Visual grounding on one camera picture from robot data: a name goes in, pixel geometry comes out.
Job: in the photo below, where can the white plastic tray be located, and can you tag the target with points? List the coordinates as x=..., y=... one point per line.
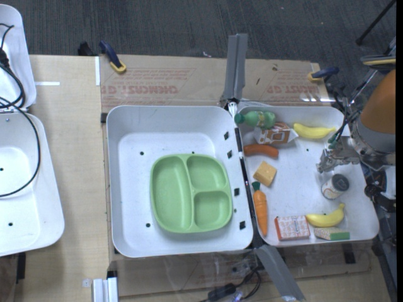
x=132, y=184
x=299, y=181

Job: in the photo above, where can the orange carrot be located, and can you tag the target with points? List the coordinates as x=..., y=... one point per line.
x=260, y=208

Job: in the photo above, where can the orange and white carton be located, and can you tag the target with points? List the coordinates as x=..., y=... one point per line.
x=274, y=135

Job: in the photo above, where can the white and orange can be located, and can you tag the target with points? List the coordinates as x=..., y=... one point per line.
x=333, y=187

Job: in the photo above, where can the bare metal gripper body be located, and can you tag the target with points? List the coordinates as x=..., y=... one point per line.
x=344, y=151

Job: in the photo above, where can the orange sausage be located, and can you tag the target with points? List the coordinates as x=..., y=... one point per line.
x=261, y=150

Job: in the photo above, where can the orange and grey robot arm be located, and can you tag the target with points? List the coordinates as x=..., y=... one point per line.
x=379, y=112

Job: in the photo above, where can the black cylinder on white bracket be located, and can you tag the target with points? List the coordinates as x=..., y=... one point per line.
x=382, y=187

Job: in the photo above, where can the green divided plate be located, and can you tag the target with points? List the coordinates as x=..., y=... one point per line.
x=176, y=193

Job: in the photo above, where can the yellow banana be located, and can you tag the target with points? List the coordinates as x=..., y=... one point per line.
x=325, y=219
x=313, y=131

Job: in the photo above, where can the green plastic bottle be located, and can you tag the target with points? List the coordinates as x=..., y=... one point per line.
x=255, y=119

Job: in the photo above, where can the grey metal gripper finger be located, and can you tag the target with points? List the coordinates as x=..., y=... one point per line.
x=333, y=164
x=322, y=161

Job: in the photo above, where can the brown cardboard board red print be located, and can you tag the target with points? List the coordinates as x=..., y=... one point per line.
x=195, y=83

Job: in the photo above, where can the yellow cheese wedge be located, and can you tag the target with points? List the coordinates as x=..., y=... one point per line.
x=265, y=173

